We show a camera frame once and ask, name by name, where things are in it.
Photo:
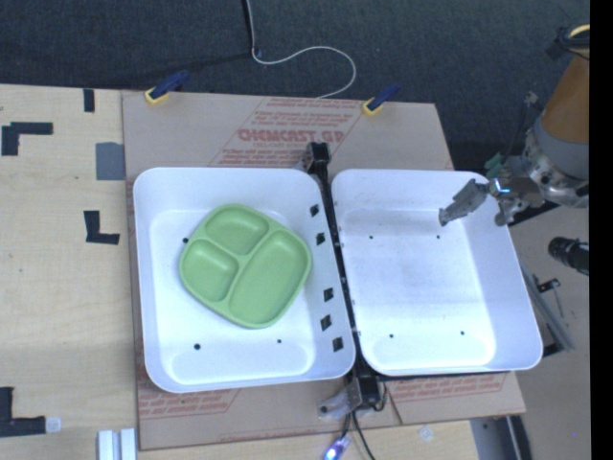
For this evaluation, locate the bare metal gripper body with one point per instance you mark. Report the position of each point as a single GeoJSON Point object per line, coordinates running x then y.
{"type": "Point", "coordinates": [551, 182]}

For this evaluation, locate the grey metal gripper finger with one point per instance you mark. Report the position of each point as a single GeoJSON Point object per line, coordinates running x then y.
{"type": "Point", "coordinates": [462, 205]}
{"type": "Point", "coordinates": [510, 210]}

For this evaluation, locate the thin black rod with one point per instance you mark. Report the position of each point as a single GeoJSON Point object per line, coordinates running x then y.
{"type": "Point", "coordinates": [337, 237]}

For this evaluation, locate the white plastic tray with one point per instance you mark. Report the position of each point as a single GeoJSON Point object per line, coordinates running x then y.
{"type": "Point", "coordinates": [239, 352]}
{"type": "Point", "coordinates": [431, 295]}

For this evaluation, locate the black cylinder on white bracket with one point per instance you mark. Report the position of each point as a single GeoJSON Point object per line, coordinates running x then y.
{"type": "Point", "coordinates": [570, 253]}

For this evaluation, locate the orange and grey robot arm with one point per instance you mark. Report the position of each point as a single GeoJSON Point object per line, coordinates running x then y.
{"type": "Point", "coordinates": [570, 98]}

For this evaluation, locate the green divided plate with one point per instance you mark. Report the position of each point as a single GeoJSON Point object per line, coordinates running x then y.
{"type": "Point", "coordinates": [244, 266]}

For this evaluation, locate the brown cardboard board red print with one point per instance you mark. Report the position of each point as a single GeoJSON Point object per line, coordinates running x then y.
{"type": "Point", "coordinates": [191, 132]}

